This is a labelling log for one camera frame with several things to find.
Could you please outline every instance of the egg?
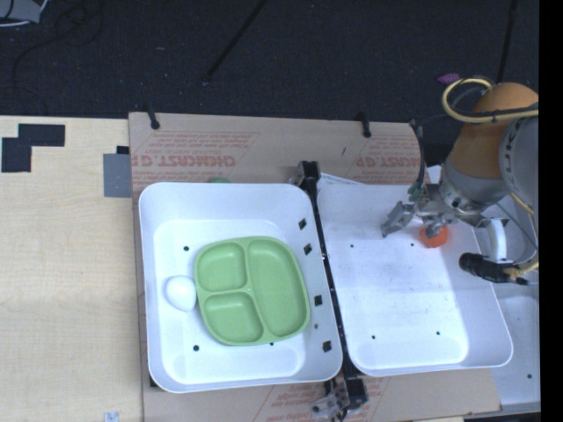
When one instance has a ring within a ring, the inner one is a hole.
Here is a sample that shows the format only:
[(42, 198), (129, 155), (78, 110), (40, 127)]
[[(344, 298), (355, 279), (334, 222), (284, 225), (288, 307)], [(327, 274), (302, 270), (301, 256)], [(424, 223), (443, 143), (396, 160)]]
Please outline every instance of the egg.
[(185, 275), (175, 275), (168, 279), (165, 294), (168, 302), (180, 311), (191, 311), (195, 308), (197, 301), (195, 283)]

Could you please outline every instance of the black floor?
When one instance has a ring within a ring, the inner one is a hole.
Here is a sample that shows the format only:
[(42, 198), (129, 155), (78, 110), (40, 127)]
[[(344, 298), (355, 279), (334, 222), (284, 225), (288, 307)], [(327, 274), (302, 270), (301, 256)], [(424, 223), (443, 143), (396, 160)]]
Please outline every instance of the black floor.
[(0, 114), (364, 112), (424, 122), (433, 164), (459, 129), (438, 77), (538, 91), (539, 0), (266, 0), (218, 64), (259, 2), (51, 0), (39, 23), (21, 26), (0, 14)]

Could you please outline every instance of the black bracket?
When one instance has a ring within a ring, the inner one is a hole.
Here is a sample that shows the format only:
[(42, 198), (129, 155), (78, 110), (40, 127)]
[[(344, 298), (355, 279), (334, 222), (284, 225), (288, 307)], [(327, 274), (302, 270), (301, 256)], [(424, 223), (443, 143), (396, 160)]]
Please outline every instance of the black bracket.
[(321, 178), (320, 169), (316, 161), (302, 161), (299, 163), (295, 179), (292, 183), (303, 189), (311, 199), (311, 204), (313, 207), (313, 214), (315, 215), (315, 223), (317, 225), (318, 240), (320, 242), (320, 249), (322, 253), (323, 263), (325, 266), (326, 278), (328, 280), (328, 286), (331, 291), (331, 299), (333, 301), (333, 311), (336, 318), (336, 324), (338, 326), (338, 331), (340, 335), (340, 344), (342, 346), (343, 362), (342, 362), (342, 373), (344, 375), (344, 381), (347, 388), (352, 390), (351, 392), (351, 404), (354, 400), (355, 408), (359, 407), (361, 404), (367, 401), (367, 396), (365, 394), (365, 389), (363, 387), (363, 382), (360, 376), (362, 372), (354, 365), (350, 360), (350, 355), (347, 349), (346, 335), (344, 333), (344, 325), (342, 323), (342, 315), (340, 313), (340, 305), (338, 303), (338, 297), (336, 295), (336, 289), (334, 288), (333, 273), (331, 271), (330, 263), (328, 261), (328, 252), (326, 251), (325, 234), (323, 233), (322, 223), (320, 220), (320, 213), (318, 210), (317, 203), (317, 182)]
[(152, 107), (149, 105), (149, 103), (145, 103), (143, 105), (143, 110), (149, 115), (150, 127), (153, 130), (158, 130), (160, 128), (160, 122), (157, 120), (157, 116), (155, 115), (155, 112), (152, 110)]
[(368, 401), (363, 381), (359, 378), (338, 383), (336, 378), (325, 382), (325, 396), (313, 402), (312, 411), (323, 420), (342, 422), (349, 411), (360, 408)]
[(366, 116), (366, 114), (363, 113), (362, 111), (360, 111), (358, 114), (356, 114), (356, 116), (354, 117), (354, 120), (362, 123), (363, 137), (370, 138), (371, 132), (369, 131), (369, 120), (368, 120), (368, 117)]

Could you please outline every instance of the white tray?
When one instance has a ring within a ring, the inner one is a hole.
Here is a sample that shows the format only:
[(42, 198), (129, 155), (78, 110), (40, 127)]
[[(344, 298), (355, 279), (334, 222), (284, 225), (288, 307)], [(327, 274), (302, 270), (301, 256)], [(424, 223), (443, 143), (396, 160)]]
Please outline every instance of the white tray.
[(351, 361), (366, 375), (498, 367), (512, 341), (490, 282), (461, 270), (479, 252), (472, 228), (449, 226), (450, 240), (426, 247), (420, 220), (386, 238), (380, 224), (406, 186), (330, 185), (318, 195)]
[[(191, 392), (322, 382), (339, 372), (340, 336), (305, 192), (286, 184), (156, 183), (141, 194), (139, 211), (149, 370), (159, 387)], [(165, 295), (172, 276), (194, 277), (203, 246), (244, 236), (275, 237), (296, 254), (311, 319), (293, 338), (273, 345), (221, 344), (208, 333), (197, 305), (182, 311)]]

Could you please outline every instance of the green plate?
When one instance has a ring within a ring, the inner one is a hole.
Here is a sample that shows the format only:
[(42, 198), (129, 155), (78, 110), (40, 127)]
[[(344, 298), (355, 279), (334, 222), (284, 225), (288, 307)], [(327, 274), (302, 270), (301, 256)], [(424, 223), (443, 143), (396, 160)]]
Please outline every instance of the green plate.
[(203, 321), (224, 344), (280, 341), (309, 323), (311, 308), (299, 263), (273, 237), (206, 245), (195, 258), (194, 278)]

